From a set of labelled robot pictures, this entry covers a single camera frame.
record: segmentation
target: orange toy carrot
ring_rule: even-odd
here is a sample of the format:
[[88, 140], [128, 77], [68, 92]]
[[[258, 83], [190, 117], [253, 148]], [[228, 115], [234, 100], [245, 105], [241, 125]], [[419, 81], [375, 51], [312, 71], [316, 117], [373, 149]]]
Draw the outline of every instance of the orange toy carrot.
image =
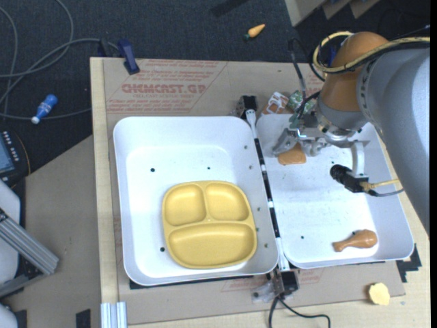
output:
[[247, 31], [247, 34], [244, 35], [244, 39], [248, 40], [250, 38], [254, 38], [255, 36], [258, 36], [258, 34], [261, 33], [265, 27], [266, 27], [266, 25], [262, 24], [262, 25], [257, 25], [256, 27], [250, 28]]

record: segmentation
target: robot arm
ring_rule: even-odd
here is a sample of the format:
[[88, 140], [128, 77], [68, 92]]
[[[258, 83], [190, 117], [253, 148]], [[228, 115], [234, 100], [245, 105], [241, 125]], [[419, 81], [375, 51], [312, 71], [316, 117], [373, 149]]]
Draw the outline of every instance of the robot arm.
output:
[[429, 236], [429, 39], [391, 44], [369, 32], [348, 36], [332, 67], [319, 67], [329, 73], [318, 122], [326, 135], [375, 126]]

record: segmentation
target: white tray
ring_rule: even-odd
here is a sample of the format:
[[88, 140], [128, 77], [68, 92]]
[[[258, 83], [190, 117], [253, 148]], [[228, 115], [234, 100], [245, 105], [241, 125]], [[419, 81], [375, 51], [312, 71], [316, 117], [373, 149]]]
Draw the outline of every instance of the white tray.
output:
[[[129, 278], [155, 286], [270, 272], [278, 251], [266, 190], [249, 125], [226, 117], [129, 117], [113, 131], [122, 220], [124, 267]], [[238, 185], [253, 211], [255, 255], [221, 269], [188, 269], [165, 249], [161, 203], [172, 186], [198, 180]]]
[[[352, 168], [350, 149], [327, 147], [299, 165], [281, 165], [272, 147], [289, 115], [263, 115], [257, 121], [272, 198], [276, 210], [283, 252], [293, 265], [310, 269], [332, 265], [398, 260], [414, 248], [411, 231], [398, 195], [372, 197], [352, 193], [333, 180], [330, 168], [341, 164]], [[365, 146], [365, 173], [370, 182], [391, 180], [380, 141], [372, 125], [351, 138], [369, 141]], [[392, 192], [393, 185], [378, 187]], [[349, 247], [336, 252], [333, 242], [343, 241], [352, 232], [369, 229], [378, 243], [370, 249]]]

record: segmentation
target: black clip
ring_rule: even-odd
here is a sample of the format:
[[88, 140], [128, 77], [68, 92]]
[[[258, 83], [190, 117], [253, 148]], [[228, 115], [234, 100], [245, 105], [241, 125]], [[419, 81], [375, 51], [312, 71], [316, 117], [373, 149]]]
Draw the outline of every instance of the black clip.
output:
[[129, 74], [136, 74], [139, 72], [139, 67], [135, 62], [134, 52], [132, 50], [132, 44], [127, 39], [120, 39], [117, 43], [118, 51], [121, 56], [126, 59], [124, 66]]
[[111, 55], [111, 48], [107, 39], [100, 39], [98, 42], [97, 54], [99, 57], [113, 57]]

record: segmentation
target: screen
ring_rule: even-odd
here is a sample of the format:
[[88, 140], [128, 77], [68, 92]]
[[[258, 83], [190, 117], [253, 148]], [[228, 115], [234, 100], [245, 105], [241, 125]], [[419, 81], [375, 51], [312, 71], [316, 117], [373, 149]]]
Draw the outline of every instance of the screen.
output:
[[5, 143], [0, 139], [0, 173], [8, 172], [14, 169], [14, 164], [8, 153]]

